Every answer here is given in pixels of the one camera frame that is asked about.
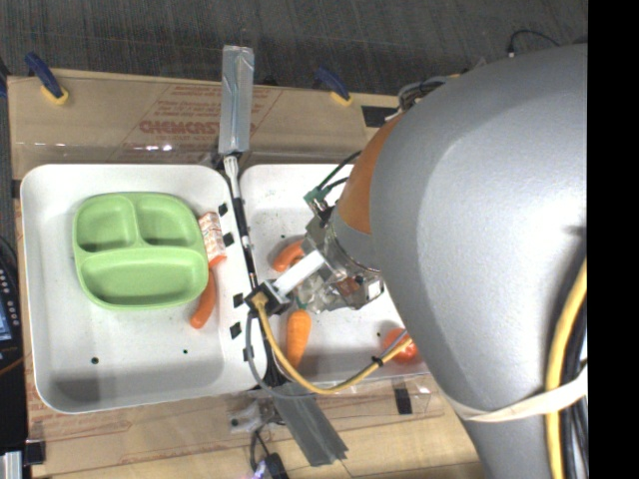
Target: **black device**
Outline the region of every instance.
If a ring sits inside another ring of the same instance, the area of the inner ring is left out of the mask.
[[[0,253],[0,455],[24,448],[26,399],[17,265]]]

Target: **tomato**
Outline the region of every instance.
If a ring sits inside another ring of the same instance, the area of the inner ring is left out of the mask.
[[[386,337],[383,339],[383,343],[382,343],[383,349],[387,349],[392,344],[392,342],[399,337],[399,335],[402,332],[403,332],[403,328],[394,328],[389,333],[387,333]],[[402,339],[402,342],[404,342],[408,338],[409,338],[409,335],[407,335],[404,339]],[[417,346],[413,342],[407,349],[405,349],[404,351],[401,351],[392,359],[397,363],[409,363],[418,354],[419,354],[419,351],[417,350]]]

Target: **white tray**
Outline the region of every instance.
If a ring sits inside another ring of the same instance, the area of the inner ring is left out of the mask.
[[[86,297],[75,272],[73,216],[85,199],[112,192],[171,194],[196,215],[226,203],[222,228],[235,244],[214,269],[218,304],[204,328],[189,325],[196,300],[115,311]],[[82,413],[255,385],[244,360],[247,309],[233,303],[235,294],[246,295],[251,287],[231,194],[220,174],[198,166],[47,165],[24,178],[21,199],[35,384],[46,404]],[[232,338],[230,327],[237,323],[243,333]],[[254,325],[256,363],[264,373],[265,350]]]
[[[271,268],[274,255],[283,244],[301,238],[313,213],[304,195],[317,185],[335,165],[258,165],[242,175],[240,185],[246,201],[245,212],[254,245],[256,273],[260,281],[276,278]],[[347,175],[345,167],[337,178]],[[339,195],[333,190],[331,202]],[[270,321],[281,346],[286,344],[286,315]],[[403,327],[395,306],[385,292],[360,310],[341,308],[313,314],[313,327],[300,373],[313,382],[340,382],[370,363],[381,351],[381,341],[394,327]],[[371,379],[393,378],[428,372],[423,362],[390,362]]]

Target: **white strap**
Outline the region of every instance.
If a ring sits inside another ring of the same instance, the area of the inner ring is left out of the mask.
[[[566,408],[583,396],[588,395],[588,364],[570,383],[495,411],[477,410],[458,403],[443,392],[442,394],[460,419],[471,422],[506,422],[533,415],[543,415]]]

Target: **yellow cable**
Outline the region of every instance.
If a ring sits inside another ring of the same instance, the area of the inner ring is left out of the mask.
[[[291,375],[291,377],[297,383],[299,383],[301,386],[303,386],[310,392],[314,392],[316,394],[322,394],[322,395],[335,394],[336,392],[339,392],[346,388],[357,385],[367,376],[369,376],[370,374],[372,374],[373,372],[379,369],[379,365],[377,365],[377,363],[374,362],[368,367],[366,367],[365,369],[363,369],[362,371],[360,371],[355,376],[333,387],[321,388],[316,385],[313,385],[296,371],[296,369],[287,360],[286,356],[284,355],[284,353],[278,346],[278,343],[276,342],[276,339],[273,336],[273,331],[271,330],[271,325],[269,324],[269,317],[267,316],[267,312],[265,309],[265,306],[267,303],[266,296],[263,293],[259,292],[258,294],[254,296],[253,303],[256,306],[256,309],[258,311],[258,317],[260,318],[260,322],[262,323],[262,327],[264,329],[264,333],[267,337],[267,340],[269,341],[269,344],[271,345],[271,348],[273,349],[274,354],[276,355],[276,357],[282,364],[282,367],[287,371],[288,374]],[[381,358],[381,361],[383,363],[387,363],[389,360],[393,359],[398,353],[401,353],[402,351],[407,349],[411,344],[412,344],[411,338],[407,340],[403,340],[391,351],[389,351],[386,355],[384,355]]]
[[[584,259],[575,283],[564,303],[561,315],[555,327],[555,334],[550,346],[548,368],[546,370],[546,390],[557,388],[561,384],[561,369],[563,367],[566,346],[579,308],[581,307],[588,287],[587,265]],[[555,479],[563,479],[563,462],[561,458],[561,430],[559,412],[546,414],[546,443],[550,460],[550,471]]]

